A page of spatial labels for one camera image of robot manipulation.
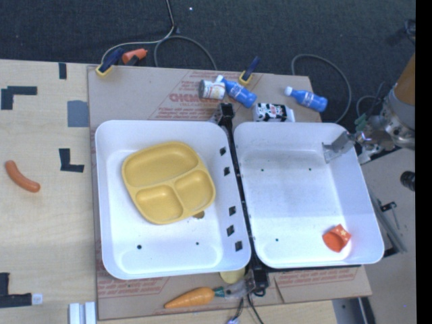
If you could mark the brown cardboard board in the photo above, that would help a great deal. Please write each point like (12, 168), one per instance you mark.
(135, 96)

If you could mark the orange carrot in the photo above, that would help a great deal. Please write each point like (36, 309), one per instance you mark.
(192, 298)

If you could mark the white plastic tray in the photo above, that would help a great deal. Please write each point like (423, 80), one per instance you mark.
(162, 248)
(297, 201)

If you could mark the orange packet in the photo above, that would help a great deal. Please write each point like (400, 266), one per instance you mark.
(335, 239)

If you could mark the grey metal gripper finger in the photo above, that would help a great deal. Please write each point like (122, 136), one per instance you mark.
(337, 146)

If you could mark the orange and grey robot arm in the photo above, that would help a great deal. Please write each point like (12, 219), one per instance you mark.
(406, 83)

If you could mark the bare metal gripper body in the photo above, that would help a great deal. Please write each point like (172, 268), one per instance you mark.
(379, 137)

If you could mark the yellow lemon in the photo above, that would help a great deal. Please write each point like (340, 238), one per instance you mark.
(232, 276)

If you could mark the yellow divided plate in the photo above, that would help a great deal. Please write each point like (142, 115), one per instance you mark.
(165, 181)

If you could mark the cow print carton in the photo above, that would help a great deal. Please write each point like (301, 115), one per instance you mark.
(271, 111)

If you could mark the orange sausage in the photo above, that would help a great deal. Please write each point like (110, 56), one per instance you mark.
(21, 177)

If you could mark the white can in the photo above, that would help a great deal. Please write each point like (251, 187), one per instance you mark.
(211, 89)

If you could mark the black cylinder on white bracket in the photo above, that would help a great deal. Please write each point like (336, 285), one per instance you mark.
(408, 180)

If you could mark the blue bottle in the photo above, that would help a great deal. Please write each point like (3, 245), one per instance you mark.
(308, 99)
(240, 93)

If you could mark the thin black rod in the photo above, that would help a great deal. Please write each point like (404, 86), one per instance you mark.
(240, 181)

